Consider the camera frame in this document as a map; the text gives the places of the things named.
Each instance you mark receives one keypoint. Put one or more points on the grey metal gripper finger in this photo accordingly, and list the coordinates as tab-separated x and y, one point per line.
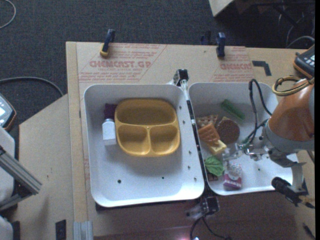
237	149
228	156

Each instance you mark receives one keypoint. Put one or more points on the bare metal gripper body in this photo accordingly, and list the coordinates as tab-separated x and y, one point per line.
258	150

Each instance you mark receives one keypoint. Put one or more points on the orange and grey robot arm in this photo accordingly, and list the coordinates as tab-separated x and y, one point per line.
290	114

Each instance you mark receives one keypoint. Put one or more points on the yellow cheese block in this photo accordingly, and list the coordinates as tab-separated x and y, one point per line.
217	147

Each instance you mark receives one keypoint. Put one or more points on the green lettuce leaf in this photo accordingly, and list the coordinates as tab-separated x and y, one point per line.
214	165

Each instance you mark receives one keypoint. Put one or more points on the brown round biscuit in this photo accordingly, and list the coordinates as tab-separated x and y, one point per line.
228	131

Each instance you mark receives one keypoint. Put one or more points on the pink and white carton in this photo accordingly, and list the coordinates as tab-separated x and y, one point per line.
233	176

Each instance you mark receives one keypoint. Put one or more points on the brown flat toy food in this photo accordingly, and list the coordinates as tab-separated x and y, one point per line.
212	177

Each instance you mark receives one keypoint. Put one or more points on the white plastic tray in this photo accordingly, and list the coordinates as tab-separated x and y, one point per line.
140	179
257	179

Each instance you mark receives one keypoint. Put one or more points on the orange ridged toy food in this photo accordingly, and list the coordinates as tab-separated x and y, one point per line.
208	133

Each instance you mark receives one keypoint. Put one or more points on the green pea pod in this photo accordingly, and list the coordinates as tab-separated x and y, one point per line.
232	110

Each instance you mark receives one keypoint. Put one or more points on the tan square cracker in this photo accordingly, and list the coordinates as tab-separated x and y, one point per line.
205	119

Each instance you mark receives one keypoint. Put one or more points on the thin black and white rod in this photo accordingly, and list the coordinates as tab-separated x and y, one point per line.
193	119

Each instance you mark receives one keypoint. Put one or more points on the yellow divided plate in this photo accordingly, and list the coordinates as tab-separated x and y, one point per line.
146	116

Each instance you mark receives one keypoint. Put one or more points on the white plastic bottle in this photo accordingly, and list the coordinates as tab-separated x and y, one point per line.
109	132

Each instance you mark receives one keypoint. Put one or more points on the brown cardboard board red print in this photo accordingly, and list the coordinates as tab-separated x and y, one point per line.
150	59

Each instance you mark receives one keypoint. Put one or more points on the dark purple block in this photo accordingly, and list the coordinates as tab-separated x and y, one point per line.
109	110

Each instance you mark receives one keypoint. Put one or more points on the black cylinder on white bracket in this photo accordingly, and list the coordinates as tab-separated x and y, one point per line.
283	185

